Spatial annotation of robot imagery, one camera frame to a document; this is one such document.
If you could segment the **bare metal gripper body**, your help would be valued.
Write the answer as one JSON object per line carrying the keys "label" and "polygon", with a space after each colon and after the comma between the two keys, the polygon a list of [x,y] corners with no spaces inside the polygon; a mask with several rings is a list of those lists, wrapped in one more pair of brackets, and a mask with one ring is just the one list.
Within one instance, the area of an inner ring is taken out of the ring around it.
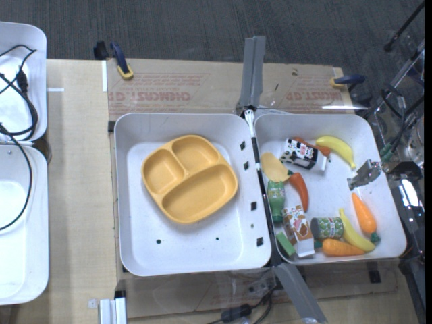
{"label": "bare metal gripper body", "polygon": [[389,181],[419,180],[423,177],[420,167],[414,161],[383,162],[381,169]]}

